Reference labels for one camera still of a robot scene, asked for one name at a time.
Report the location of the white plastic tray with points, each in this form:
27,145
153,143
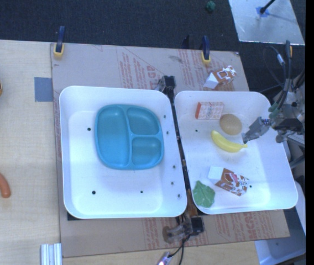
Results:
85,181
267,172

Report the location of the green lettuce leaf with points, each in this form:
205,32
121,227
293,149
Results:
204,195

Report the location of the brown and white milk carton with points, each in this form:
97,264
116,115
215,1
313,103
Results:
230,181
220,77

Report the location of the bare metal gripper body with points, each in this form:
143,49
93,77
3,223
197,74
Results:
289,125

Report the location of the brown cardboard board red print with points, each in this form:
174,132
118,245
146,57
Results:
112,62

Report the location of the small green lump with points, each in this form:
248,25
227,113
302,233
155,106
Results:
210,6

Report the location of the thin black rod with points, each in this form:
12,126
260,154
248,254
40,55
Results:
178,137

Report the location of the blue divided plate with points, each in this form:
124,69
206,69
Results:
112,137

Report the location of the yellow banana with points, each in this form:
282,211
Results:
226,144

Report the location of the orange and white small carton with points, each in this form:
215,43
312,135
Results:
209,111

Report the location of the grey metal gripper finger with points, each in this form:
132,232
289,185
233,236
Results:
256,129

